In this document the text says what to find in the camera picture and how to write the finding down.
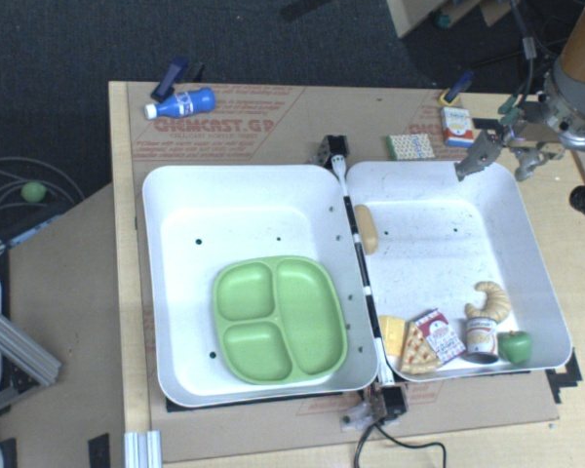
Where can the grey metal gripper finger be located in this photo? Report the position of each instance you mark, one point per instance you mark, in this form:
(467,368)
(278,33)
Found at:
(480,156)
(527,167)

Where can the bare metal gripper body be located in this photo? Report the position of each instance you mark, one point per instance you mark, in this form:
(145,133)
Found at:
(536,127)

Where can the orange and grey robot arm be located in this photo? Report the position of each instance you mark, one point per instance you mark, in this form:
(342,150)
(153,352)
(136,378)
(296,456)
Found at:
(577,42)

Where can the orange and white carton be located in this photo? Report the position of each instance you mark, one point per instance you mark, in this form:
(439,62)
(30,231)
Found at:
(457,126)

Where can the white plastic tray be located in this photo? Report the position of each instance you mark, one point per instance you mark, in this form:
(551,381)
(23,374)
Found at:
(443,242)
(234,212)

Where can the tan bread roll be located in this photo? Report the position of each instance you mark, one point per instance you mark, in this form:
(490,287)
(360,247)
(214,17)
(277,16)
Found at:
(366,229)

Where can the tan croissant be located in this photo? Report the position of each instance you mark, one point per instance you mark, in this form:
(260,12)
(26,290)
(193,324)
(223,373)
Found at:
(495,302)

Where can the thin black and white rod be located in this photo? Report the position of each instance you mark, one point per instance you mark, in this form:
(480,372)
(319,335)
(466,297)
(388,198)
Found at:
(360,256)

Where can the small white and yellow can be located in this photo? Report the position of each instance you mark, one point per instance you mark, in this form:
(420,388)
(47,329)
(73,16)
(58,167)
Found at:
(481,341)

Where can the green bell pepper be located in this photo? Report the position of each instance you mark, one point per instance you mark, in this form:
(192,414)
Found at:
(516,348)

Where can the red and white carton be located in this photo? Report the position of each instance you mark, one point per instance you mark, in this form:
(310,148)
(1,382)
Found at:
(441,337)

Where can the yellow cheese wedge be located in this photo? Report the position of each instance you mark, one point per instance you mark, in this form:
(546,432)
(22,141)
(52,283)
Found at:
(392,334)

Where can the brown cardboard board, red print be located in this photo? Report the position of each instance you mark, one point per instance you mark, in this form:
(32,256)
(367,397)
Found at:
(283,129)

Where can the pizza slice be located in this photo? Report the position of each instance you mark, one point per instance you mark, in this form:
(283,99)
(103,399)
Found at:
(417,354)

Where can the green divided plate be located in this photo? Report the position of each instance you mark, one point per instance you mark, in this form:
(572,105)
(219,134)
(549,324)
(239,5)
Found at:
(297,310)

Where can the blue bottle with white cap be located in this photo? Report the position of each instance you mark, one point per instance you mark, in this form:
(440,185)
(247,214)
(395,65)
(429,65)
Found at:
(185,104)

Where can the green ball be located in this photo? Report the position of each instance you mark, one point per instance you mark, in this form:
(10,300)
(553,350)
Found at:
(33,191)

